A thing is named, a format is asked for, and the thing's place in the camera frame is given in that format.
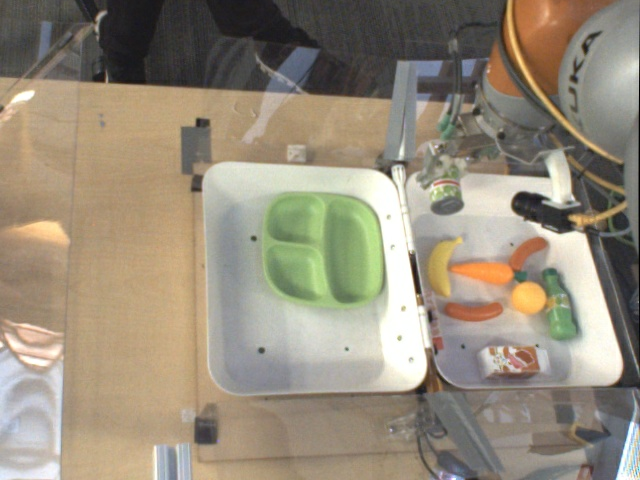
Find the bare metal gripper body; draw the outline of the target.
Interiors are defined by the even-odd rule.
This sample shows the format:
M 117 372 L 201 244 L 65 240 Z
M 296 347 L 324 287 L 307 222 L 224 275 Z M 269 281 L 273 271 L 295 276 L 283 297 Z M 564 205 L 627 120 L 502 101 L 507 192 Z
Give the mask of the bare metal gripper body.
M 496 139 L 486 134 L 472 113 L 461 114 L 453 122 L 448 154 L 468 162 L 493 161 L 501 155 Z

